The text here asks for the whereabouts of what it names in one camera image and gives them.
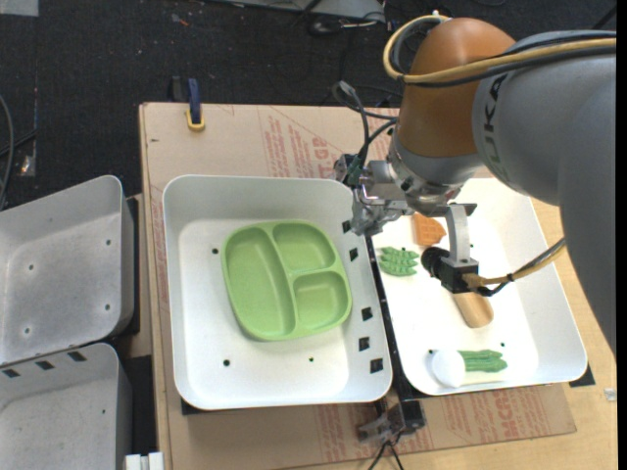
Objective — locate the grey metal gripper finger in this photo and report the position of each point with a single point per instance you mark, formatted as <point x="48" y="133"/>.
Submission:
<point x="361" y="219"/>
<point x="383" y="219"/>

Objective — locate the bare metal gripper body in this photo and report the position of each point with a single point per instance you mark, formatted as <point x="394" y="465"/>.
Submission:
<point x="392" y="189"/>

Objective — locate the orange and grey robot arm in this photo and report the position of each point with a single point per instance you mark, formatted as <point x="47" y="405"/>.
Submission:
<point x="539" y="130"/>

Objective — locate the green toy pea pods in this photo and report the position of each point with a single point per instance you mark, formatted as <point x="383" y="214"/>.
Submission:
<point x="398" y="261"/>

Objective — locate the orange toy waffle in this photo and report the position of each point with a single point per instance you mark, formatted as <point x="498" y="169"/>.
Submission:
<point x="427" y="232"/>

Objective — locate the thin black rod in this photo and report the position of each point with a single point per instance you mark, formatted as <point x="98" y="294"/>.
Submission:
<point x="389" y="331"/>

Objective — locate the brown cardboard board red print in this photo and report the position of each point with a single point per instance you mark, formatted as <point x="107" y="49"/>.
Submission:
<point x="274" y="135"/>

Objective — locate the green divided plate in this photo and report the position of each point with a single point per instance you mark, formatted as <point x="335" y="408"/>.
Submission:
<point x="255" y="282"/>

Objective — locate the tan toy bread roll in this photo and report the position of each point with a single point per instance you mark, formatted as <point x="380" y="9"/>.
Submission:
<point x="474" y="310"/>

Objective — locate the white toy egg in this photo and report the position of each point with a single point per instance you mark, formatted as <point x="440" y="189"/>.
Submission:
<point x="447" y="369"/>

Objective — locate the white plastic tray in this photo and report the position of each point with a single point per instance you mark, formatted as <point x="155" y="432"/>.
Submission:
<point x="274" y="375"/>
<point x="529" y="292"/>
<point x="63" y="272"/>
<point x="59" y="419"/>

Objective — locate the green toy asparagus bundle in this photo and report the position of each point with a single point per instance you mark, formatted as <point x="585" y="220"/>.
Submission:
<point x="482" y="361"/>

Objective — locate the black cylinder on white bracket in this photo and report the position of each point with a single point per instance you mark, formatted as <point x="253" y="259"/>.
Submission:
<point x="458" y="267"/>

